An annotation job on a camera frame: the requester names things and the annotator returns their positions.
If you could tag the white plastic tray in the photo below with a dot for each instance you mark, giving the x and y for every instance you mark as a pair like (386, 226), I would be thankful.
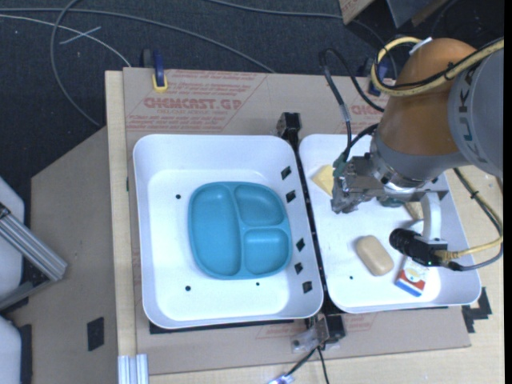
(344, 246)
(168, 230)

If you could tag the yellow cheese wedge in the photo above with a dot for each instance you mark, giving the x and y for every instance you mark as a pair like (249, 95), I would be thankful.
(323, 179)

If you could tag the black cylinder on white bracket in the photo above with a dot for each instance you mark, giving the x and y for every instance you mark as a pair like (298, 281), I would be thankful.
(412, 244)

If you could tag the brown cardboard board red print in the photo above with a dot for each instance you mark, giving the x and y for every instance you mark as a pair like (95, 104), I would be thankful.
(208, 102)

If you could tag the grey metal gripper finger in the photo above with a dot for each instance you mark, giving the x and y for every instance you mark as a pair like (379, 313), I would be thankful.
(338, 206)
(354, 206)

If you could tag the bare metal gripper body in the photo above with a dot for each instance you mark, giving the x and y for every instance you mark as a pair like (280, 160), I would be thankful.
(362, 180)

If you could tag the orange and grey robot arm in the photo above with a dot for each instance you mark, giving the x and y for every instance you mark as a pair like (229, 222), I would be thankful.
(424, 110)

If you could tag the beige bread roll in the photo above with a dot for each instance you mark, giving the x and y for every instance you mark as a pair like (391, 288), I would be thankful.
(374, 255)

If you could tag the blue divided plate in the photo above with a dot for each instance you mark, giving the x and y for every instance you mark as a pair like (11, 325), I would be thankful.
(224, 230)

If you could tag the tan flat piece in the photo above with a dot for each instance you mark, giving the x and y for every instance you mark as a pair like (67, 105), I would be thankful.
(414, 210)

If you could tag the red white blue carton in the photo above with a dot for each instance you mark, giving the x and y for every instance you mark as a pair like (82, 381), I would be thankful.
(411, 280)

